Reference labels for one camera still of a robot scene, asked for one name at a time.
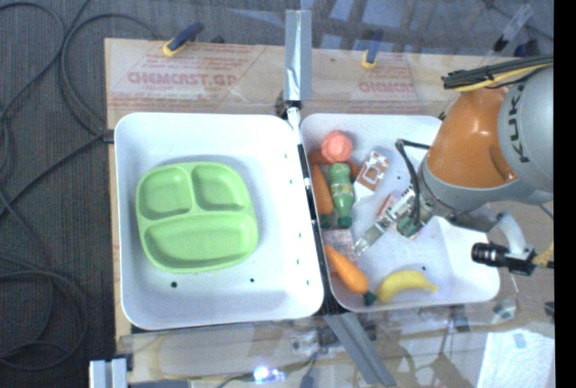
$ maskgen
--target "green plate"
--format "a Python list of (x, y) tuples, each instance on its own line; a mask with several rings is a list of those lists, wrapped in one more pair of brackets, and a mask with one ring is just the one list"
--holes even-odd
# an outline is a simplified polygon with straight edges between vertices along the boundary
[(144, 252), (168, 271), (236, 265), (257, 247), (248, 188), (225, 164), (189, 162), (150, 170), (136, 189), (136, 216)]

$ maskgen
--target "toy bottle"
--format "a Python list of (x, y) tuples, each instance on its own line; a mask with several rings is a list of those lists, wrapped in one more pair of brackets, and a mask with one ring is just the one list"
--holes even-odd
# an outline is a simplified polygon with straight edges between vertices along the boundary
[(339, 228), (350, 228), (352, 218), (350, 210), (354, 204), (354, 190), (350, 181), (350, 166), (344, 162), (336, 162), (328, 168), (330, 192), (334, 209), (338, 212)]

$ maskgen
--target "toy banana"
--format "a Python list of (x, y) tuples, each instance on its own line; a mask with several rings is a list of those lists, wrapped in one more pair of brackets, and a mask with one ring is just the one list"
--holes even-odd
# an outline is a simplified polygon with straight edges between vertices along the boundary
[(404, 269), (385, 277), (378, 286), (376, 297), (380, 302), (388, 302), (396, 293), (405, 289), (428, 289), (435, 292), (438, 286), (431, 284), (421, 271)]

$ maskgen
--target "dark floor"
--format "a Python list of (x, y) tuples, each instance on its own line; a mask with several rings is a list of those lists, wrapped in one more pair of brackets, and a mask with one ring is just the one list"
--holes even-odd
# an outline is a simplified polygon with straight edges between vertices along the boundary
[(201, 20), (198, 41), (282, 45), (284, 11), (304, 8), (315, 47), (380, 27), (384, 50), (484, 55), (523, 8), (501, 53), (554, 51), (554, 0), (487, 1), (0, 0), (0, 386), (87, 386), (88, 361), (114, 355), (104, 37)]

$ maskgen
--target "pink sponge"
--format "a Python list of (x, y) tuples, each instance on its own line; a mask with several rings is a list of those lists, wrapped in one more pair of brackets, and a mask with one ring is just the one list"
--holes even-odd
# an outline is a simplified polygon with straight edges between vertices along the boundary
[(352, 150), (352, 140), (341, 131), (332, 131), (322, 141), (322, 156), (330, 163), (350, 159)]

